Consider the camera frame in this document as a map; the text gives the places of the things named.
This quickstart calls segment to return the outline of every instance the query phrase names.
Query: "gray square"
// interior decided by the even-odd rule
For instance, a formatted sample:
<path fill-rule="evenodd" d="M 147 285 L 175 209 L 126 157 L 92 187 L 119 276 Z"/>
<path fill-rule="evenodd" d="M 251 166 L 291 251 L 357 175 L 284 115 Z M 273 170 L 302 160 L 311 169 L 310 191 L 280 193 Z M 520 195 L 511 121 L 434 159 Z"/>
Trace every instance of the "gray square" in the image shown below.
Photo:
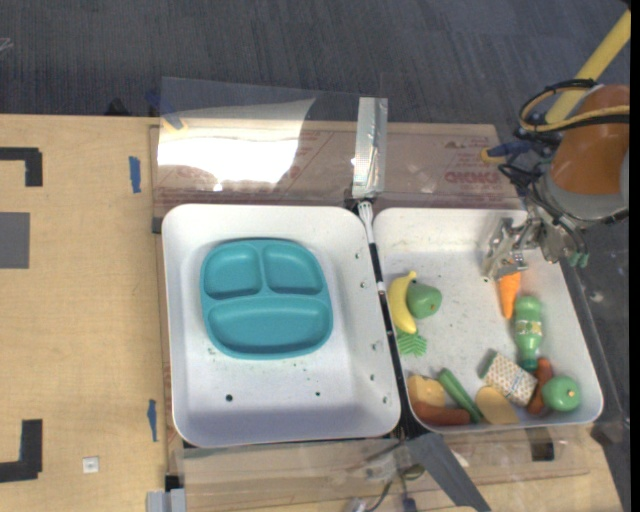
<path fill-rule="evenodd" d="M 29 213 L 0 212 L 0 268 L 29 268 Z"/>

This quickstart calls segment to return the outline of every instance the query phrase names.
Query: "yellow banana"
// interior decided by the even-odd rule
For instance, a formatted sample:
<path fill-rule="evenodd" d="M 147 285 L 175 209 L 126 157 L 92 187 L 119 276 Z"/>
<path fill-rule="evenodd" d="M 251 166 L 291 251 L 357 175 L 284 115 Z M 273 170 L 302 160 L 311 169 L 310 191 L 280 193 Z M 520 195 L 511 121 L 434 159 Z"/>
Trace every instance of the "yellow banana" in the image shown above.
<path fill-rule="evenodd" d="M 407 288 L 416 276 L 416 272 L 412 270 L 406 276 L 397 277 L 391 282 L 387 292 L 393 325 L 409 334 L 414 334 L 418 330 L 416 321 L 407 307 Z"/>

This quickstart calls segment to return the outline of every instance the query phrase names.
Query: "wooden table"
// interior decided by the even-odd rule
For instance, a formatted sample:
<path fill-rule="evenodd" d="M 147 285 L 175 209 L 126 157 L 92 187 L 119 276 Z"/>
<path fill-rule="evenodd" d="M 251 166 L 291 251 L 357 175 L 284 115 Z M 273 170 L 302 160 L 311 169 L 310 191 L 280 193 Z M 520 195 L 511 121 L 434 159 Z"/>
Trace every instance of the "wooden table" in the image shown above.
<path fill-rule="evenodd" d="M 0 212 L 30 214 L 28 269 L 0 268 L 0 461 L 19 459 L 23 420 L 43 425 L 42 471 L 37 479 L 0 483 L 0 510 L 143 511 L 146 493 L 164 488 L 149 156 L 157 124 L 0 116 L 0 147 L 39 148 L 44 180 L 26 187 L 24 163 L 0 161 Z M 140 162 L 137 193 L 130 157 Z M 577 432 L 580 474 L 483 483 L 494 510 L 620 510 L 602 449 L 585 428 Z M 97 472 L 83 469 L 88 457 L 99 458 Z M 416 492 L 423 510 L 452 506 L 441 491 Z M 379 510 L 396 510 L 396 498 Z M 341 507 L 344 501 L 290 510 Z"/>

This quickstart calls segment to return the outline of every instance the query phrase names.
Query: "toy bottle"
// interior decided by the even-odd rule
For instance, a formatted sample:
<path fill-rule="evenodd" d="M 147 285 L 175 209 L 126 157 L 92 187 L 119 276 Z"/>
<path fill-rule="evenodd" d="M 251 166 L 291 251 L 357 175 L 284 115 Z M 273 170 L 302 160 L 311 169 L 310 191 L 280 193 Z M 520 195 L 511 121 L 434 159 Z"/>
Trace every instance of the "toy bottle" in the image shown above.
<path fill-rule="evenodd" d="M 538 368 L 537 352 L 542 341 L 541 304 L 535 297 L 526 295 L 516 299 L 514 309 L 518 364 L 528 372 L 534 372 Z"/>

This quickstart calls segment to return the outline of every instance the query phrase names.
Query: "green apple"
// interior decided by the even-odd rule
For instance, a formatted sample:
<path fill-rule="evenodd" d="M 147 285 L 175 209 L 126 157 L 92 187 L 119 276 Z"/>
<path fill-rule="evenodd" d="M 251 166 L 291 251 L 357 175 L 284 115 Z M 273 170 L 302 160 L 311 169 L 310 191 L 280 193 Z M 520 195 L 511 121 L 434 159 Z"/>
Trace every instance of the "green apple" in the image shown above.
<path fill-rule="evenodd" d="M 554 411 L 573 411 L 582 397 L 578 384 L 571 377 L 557 376 L 542 386 L 542 401 Z"/>
<path fill-rule="evenodd" d="M 412 281 L 407 288 L 407 307 L 415 318 L 435 314 L 442 304 L 442 293 L 433 286 Z"/>

